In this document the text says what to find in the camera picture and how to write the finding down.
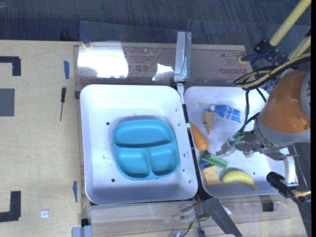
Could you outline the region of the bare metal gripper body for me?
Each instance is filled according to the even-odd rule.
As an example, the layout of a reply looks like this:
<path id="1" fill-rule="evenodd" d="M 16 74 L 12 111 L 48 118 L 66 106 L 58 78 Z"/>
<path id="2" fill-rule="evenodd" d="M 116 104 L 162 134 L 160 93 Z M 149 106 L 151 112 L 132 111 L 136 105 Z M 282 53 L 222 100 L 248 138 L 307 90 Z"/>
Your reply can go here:
<path id="1" fill-rule="evenodd" d="M 254 153 L 262 153 L 267 149 L 267 144 L 258 131 L 244 131 L 234 140 L 235 147 L 243 153 L 245 157 L 251 157 Z"/>

